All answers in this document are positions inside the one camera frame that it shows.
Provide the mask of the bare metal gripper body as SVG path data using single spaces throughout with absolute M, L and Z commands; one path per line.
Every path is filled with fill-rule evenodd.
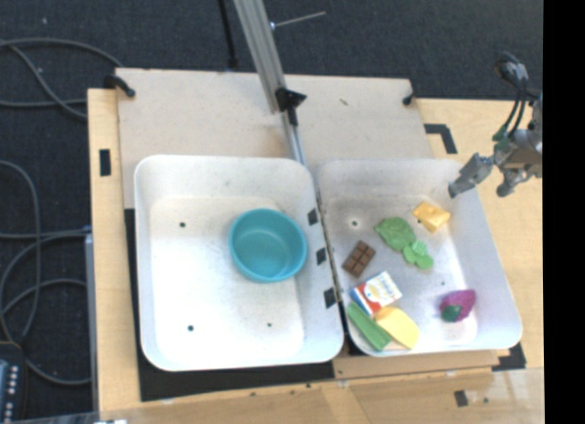
M 542 176 L 542 133 L 516 130 L 496 144 L 496 164 L 505 180 Z

